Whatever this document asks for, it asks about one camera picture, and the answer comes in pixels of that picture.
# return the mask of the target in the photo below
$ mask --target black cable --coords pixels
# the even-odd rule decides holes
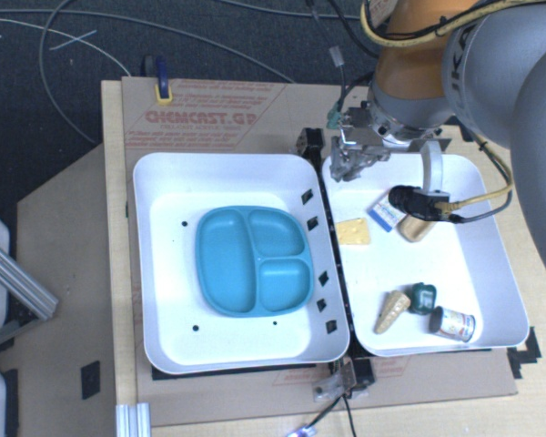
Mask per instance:
[[[351,26],[349,25],[348,23],[348,20],[346,19],[346,17],[344,16],[344,14],[342,13],[342,10],[341,8],[338,6],[338,4],[335,2],[335,0],[326,0],[330,5],[331,7],[333,8],[333,10],[336,12],[336,15],[338,16],[339,20],[341,21],[341,23],[343,24],[344,28],[346,29],[346,32],[348,33],[348,36],[350,37],[350,39],[354,42],[354,44],[356,44],[358,46],[358,48],[360,50],[362,50],[362,52],[364,52],[366,55],[368,56],[371,56],[373,58],[378,58],[378,55],[374,52],[372,52],[369,48],[367,48],[361,41],[360,39],[358,38],[358,36],[356,36],[356,34],[354,33],[354,31],[352,30]],[[306,0],[306,5],[308,6],[309,10],[312,12],[312,14],[314,12],[317,13],[317,10],[315,9],[315,4],[314,4],[314,1],[313,0]]]
[[[339,401],[342,399],[342,396],[343,395],[339,395],[339,397],[334,400],[327,408],[325,408],[320,414],[318,414],[312,422],[310,422],[306,427],[313,427],[315,426],[318,422],[320,422],[323,418],[326,417],[326,415],[332,411],[336,405],[339,403]]]
[[[319,19],[318,10],[313,4],[313,0],[306,0],[306,5],[308,5],[309,10],[311,11],[311,16],[313,17],[313,20],[316,23],[316,26],[318,27],[319,32],[321,33],[321,36],[326,41],[329,54],[332,57],[335,67],[339,70],[339,77],[340,77],[339,98],[345,98],[346,97],[346,74],[344,73],[344,61],[343,59],[341,59],[341,53],[339,52],[339,45],[334,42],[331,34],[329,33],[329,30],[321,23],[321,20]],[[339,13],[339,15],[342,14],[341,10],[339,9],[337,5],[334,9],[336,10],[336,13]]]
[[[346,97],[354,87],[360,86],[362,83],[369,83],[372,77],[374,76],[374,70],[369,71],[368,73],[365,73],[364,75],[357,77],[354,79],[354,81],[350,82],[346,89],[344,90],[342,96],[338,99],[338,112],[342,111],[342,108],[344,107],[344,101],[346,100]]]
[[[352,410],[349,408],[348,398],[346,395],[342,395],[344,404],[346,404],[346,410],[348,411],[349,428],[352,430],[352,437],[356,437],[356,429],[354,429],[354,418],[352,417]]]

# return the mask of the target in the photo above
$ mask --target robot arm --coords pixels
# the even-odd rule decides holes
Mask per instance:
[[[511,150],[515,187],[546,265],[546,0],[399,0],[369,85],[342,117],[332,177],[417,152],[451,116]]]

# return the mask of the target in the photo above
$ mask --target ice cream cone toy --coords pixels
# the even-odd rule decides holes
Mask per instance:
[[[399,317],[399,315],[407,310],[410,306],[410,298],[402,291],[393,290],[386,298],[386,302],[382,307],[379,318],[376,321],[374,327],[375,333],[384,333],[390,328],[392,323]]]

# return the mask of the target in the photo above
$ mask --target yellow cable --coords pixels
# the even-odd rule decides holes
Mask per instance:
[[[443,37],[449,34],[450,32],[454,31],[458,27],[471,23],[491,13],[495,13],[497,11],[504,10],[507,8],[512,8],[514,6],[519,6],[519,5],[546,3],[546,0],[500,0],[498,2],[494,2],[492,4],[486,5],[482,8],[471,10],[453,21],[449,21],[446,24],[439,25],[438,27],[434,28],[432,31],[430,31],[429,33],[423,36],[416,36],[416,37],[407,38],[407,39],[400,39],[395,36],[394,37],[380,36],[376,31],[374,31],[371,28],[368,22],[368,19],[366,17],[366,5],[368,5],[369,2],[370,0],[366,0],[366,2],[362,5],[360,9],[360,22],[362,24],[362,28],[364,29],[364,32],[366,33],[366,35],[373,42],[381,46],[410,47],[410,46],[417,46],[419,44],[424,44],[425,42],[429,42],[433,39],[436,39],[437,37]]]
[[[474,198],[464,199],[456,202],[438,202],[435,204],[435,207],[440,209],[444,214],[450,214],[454,210],[458,210],[460,208],[464,208],[465,206],[468,206],[470,204],[475,204],[476,202],[482,202],[483,200],[488,199],[495,199],[499,198],[500,196],[503,196],[504,194],[508,194],[512,188],[513,188],[513,177],[511,175],[510,167],[506,165],[506,163],[498,157],[489,147],[486,147],[488,150],[489,155],[491,155],[503,168],[503,171],[508,176],[507,185],[502,188],[498,189],[497,191],[493,191],[491,193],[482,194],[480,196],[476,196]]]

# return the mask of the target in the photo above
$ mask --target white cable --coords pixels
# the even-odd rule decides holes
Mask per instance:
[[[16,14],[22,14],[22,15],[31,15],[31,14],[42,14],[42,13],[48,13],[51,14],[53,12],[52,9],[44,9],[44,8],[5,8],[0,9],[0,15],[8,14],[8,13],[16,13]],[[168,31],[173,34],[178,34],[179,36],[189,37],[191,39],[195,39],[199,42],[203,42],[205,44],[209,44],[210,46],[220,48],[222,50],[225,50],[226,52],[229,52],[232,55],[240,56],[241,58],[247,60],[250,63],[253,63],[257,66],[262,67],[263,69],[267,70],[270,73],[273,73],[276,76],[279,76],[280,78],[284,79],[288,83],[295,84],[295,80],[291,79],[288,76],[285,76],[283,73],[278,71],[277,69],[264,64],[263,62],[258,61],[253,56],[249,56],[247,54],[244,54],[242,52],[239,52],[238,50],[225,46],[223,44],[220,44],[219,42],[216,42],[214,40],[208,39],[203,36],[198,36],[196,34],[189,33],[187,31],[182,31],[181,29],[176,29],[171,26],[167,25],[161,25],[158,23],[153,23],[151,21],[147,21],[145,19],[138,19],[131,16],[123,16],[123,15],[115,15],[112,13],[100,13],[100,12],[94,12],[94,11],[82,11],[82,10],[61,10],[59,12],[61,15],[82,15],[82,16],[93,16],[93,17],[101,17],[106,19],[115,19],[117,21],[126,21],[128,23],[135,23],[137,25],[143,25],[146,27],[153,27],[155,29],[159,29],[161,31]]]
[[[27,27],[35,27],[35,28],[42,29],[43,34],[41,36],[39,49],[38,49],[38,52],[39,52],[38,65],[39,65],[40,75],[41,75],[41,79],[43,80],[43,85],[45,87],[46,94],[49,97],[49,99],[50,99],[51,103],[53,104],[53,106],[55,107],[55,109],[59,112],[61,117],[66,121],[66,123],[71,128],[73,128],[81,137],[86,139],[88,142],[90,142],[92,144],[96,144],[96,141],[93,138],[86,135],[83,131],[81,131],[81,129],[77,125],[75,125],[75,123],[73,121],[71,121],[71,119],[65,114],[65,112],[61,109],[61,107],[57,104],[55,98],[53,97],[53,94],[51,93],[50,87],[49,87],[49,85],[48,85],[48,83],[46,81],[45,67],[44,67],[44,61],[43,61],[43,51],[44,51],[44,44],[45,44],[46,34],[48,32],[52,32],[52,33],[60,34],[62,36],[67,36],[67,37],[70,37],[72,39],[75,39],[75,41],[81,42],[82,44],[86,44],[87,46],[90,46],[90,47],[94,48],[95,50],[99,51],[103,55],[105,55],[108,58],[110,58],[111,60],[113,60],[115,63],[117,63],[119,66],[121,66],[122,69],[124,69],[124,71],[126,71],[126,73],[128,75],[129,75],[129,71],[123,65],[121,65],[115,58],[113,58],[110,54],[103,51],[99,47],[96,47],[93,44],[90,44],[90,43],[82,40],[80,37],[79,38],[73,37],[73,36],[67,35],[65,33],[61,33],[59,31],[51,29],[50,25],[52,25],[53,20],[56,18],[56,15],[59,14],[59,13],[67,13],[67,11],[64,10],[64,7],[67,4],[71,3],[72,1],[75,1],[75,0],[64,0],[54,11],[49,12],[50,17],[46,21],[45,26],[42,26],[42,27],[38,26],[38,25],[31,25],[31,24],[28,24],[28,23],[23,23],[23,22],[16,21],[16,20],[6,20],[6,19],[1,19],[0,18],[0,21],[13,23],[13,24],[25,25]],[[269,14],[273,14],[273,15],[283,15],[283,16],[292,16],[292,17],[311,17],[310,14],[300,14],[300,13],[287,12],[287,11],[282,11],[282,10],[272,10],[272,9],[264,8],[264,7],[260,7],[260,6],[243,4],[243,3],[236,2],[236,1],[233,1],[233,0],[212,0],[212,1],[216,1],[216,2],[219,2],[219,3],[222,3],[222,4],[226,4],[226,5],[238,6],[238,7],[241,7],[241,8],[254,10],[254,11],[259,11],[259,12],[263,12],[263,13],[269,13]],[[26,10],[26,11],[23,10],[23,11],[20,11],[20,12],[21,13],[32,13],[33,11],[34,10]],[[197,40],[201,40],[202,42],[211,44],[213,46],[217,46],[219,48],[227,50],[230,53],[233,53],[234,55],[241,56],[241,57],[243,57],[243,58],[245,58],[245,59],[247,59],[247,60],[249,60],[249,61],[251,61],[253,63],[256,63],[257,65],[259,65],[259,66],[261,66],[261,67],[275,73],[276,75],[278,75],[280,77],[283,77],[286,81],[288,81],[290,83],[294,82],[292,79],[288,78],[287,76],[283,75],[282,73],[278,72],[277,70],[274,70],[274,69],[270,68],[269,66],[259,62],[258,60],[254,59],[254,58],[252,58],[250,56],[246,56],[245,54],[243,54],[241,52],[238,52],[237,50],[231,49],[230,47],[223,46],[221,44],[215,43],[214,41],[211,41],[211,40],[206,39],[204,37],[192,35],[190,33],[184,32],[184,31],[178,31],[178,30],[176,30],[176,29],[174,29],[172,27],[163,26],[163,25],[156,25],[156,24],[150,23],[148,21],[138,20],[136,18],[121,17],[121,16],[118,16],[118,15],[106,15],[106,16],[107,17],[115,17],[116,19],[124,19],[126,21],[131,21],[131,22],[134,22],[134,23],[144,24],[144,25],[148,25],[148,26],[153,26],[153,27],[156,27],[158,29],[164,29],[164,30],[168,30],[168,31],[171,31],[171,32],[174,32],[174,33],[181,34],[182,36],[193,37],[193,38],[195,38]],[[319,17],[336,18],[337,16],[336,15],[320,15]],[[358,19],[355,16],[344,16],[344,17],[347,18],[347,19]]]
[[[9,19],[9,18],[0,18],[0,23],[11,23],[13,25],[23,25],[25,27],[32,27],[34,29],[40,29],[41,31],[43,29],[45,29],[41,25],[32,25],[30,23],[27,23],[26,21],[18,21],[16,19]],[[77,38],[75,36],[71,36],[70,34],[63,33],[61,31],[57,31],[55,29],[49,29],[49,32],[54,33],[54,34],[59,34],[60,36],[67,37],[69,39],[74,39],[76,42],[79,42],[81,44],[85,44],[86,46],[93,48],[94,50],[99,52],[101,55],[106,56],[112,62],[114,62],[117,66],[119,66],[126,73],[126,75],[131,76],[131,73],[129,73],[129,70],[119,60],[117,60],[117,58],[115,58],[114,56],[112,56],[111,54],[106,52],[104,49],[102,49],[102,48],[100,48],[100,47],[98,47],[98,46],[96,46],[94,44],[91,44],[90,42],[87,42],[86,40]]]

